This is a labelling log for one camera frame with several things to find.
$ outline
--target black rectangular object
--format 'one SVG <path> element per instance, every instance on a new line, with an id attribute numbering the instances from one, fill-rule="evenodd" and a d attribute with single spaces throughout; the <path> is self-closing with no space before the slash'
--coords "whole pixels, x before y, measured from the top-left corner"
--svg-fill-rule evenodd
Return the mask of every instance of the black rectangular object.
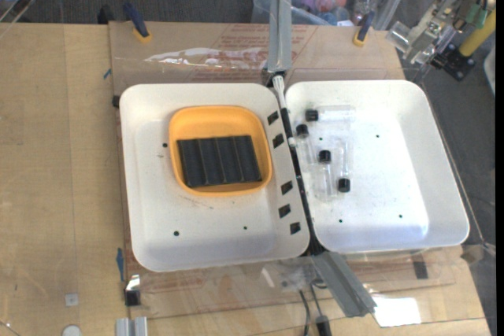
<path id="1" fill-rule="evenodd" d="M 177 145 L 189 187 L 262 180 L 249 135 L 177 140 Z"/>

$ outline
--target yellow tube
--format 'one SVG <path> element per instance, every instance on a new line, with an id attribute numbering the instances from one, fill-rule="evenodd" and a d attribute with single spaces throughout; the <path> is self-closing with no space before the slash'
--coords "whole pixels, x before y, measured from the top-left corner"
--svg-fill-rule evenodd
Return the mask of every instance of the yellow tube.
<path id="1" fill-rule="evenodd" d="M 465 57 L 469 57 L 474 54 L 480 45 L 485 42 L 485 40 L 490 36 L 492 32 L 495 31 L 495 14 L 497 9 L 491 12 L 490 16 L 485 20 L 483 28 L 475 30 L 465 41 L 460 45 L 458 51 Z"/>

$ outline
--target wooden surface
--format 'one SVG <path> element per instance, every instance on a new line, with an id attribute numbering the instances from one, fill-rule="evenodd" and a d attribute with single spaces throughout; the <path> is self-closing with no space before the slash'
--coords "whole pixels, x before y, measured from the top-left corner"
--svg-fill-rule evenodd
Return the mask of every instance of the wooden surface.
<path id="1" fill-rule="evenodd" d="M 0 322 L 22 336 L 72 323 L 83 336 L 113 334 L 128 315 L 109 52 L 105 26 L 16 24 L 0 40 Z M 380 329 L 366 316 L 333 320 L 333 334 L 489 334 L 484 319 L 449 320 L 483 317 L 467 265 L 452 270 L 454 285 L 421 291 L 422 312 L 447 322 Z M 271 309 L 153 319 L 149 334 L 257 334 Z M 303 322 L 301 305 L 276 309 L 285 327 Z"/>

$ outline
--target hole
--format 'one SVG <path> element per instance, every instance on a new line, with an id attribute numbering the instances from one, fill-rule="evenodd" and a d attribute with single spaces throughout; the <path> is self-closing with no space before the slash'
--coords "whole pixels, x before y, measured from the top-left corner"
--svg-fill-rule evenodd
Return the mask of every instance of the hole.
<path id="1" fill-rule="evenodd" d="M 291 212 L 291 205 L 285 205 L 278 209 L 278 214 L 280 214 L 281 219 L 283 219 L 290 212 Z"/>
<path id="2" fill-rule="evenodd" d="M 284 136 L 280 133 L 273 139 L 273 148 L 276 149 L 279 145 L 284 142 Z"/>
<path id="3" fill-rule="evenodd" d="M 268 116 L 268 124 L 272 124 L 273 122 L 275 122 L 275 120 L 277 120 L 279 118 L 278 116 L 278 111 L 275 111 L 274 113 L 272 113 L 270 116 Z"/>
<path id="4" fill-rule="evenodd" d="M 301 224 L 300 223 L 292 223 L 291 224 L 291 235 L 300 232 Z"/>
<path id="5" fill-rule="evenodd" d="M 292 189 L 292 181 L 286 182 L 282 187 L 280 188 L 282 190 L 282 194 L 286 194 L 289 190 Z"/>

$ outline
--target blue and yellow clamp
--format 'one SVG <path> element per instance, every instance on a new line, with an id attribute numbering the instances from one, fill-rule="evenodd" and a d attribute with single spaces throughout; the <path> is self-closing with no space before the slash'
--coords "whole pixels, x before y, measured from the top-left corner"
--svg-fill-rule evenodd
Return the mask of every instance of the blue and yellow clamp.
<path id="1" fill-rule="evenodd" d="M 131 3 L 125 3 L 123 5 L 123 10 L 132 20 L 133 25 L 135 25 L 133 28 L 133 34 L 135 37 L 141 43 L 148 43 L 152 39 L 152 35 L 149 30 L 147 30 L 142 14 L 140 14 L 140 12 Z"/>
<path id="2" fill-rule="evenodd" d="M 371 11 L 362 19 L 360 28 L 355 32 L 354 44 L 357 46 L 364 46 L 368 38 L 368 31 L 371 28 L 372 20 L 375 18 L 375 12 Z"/>

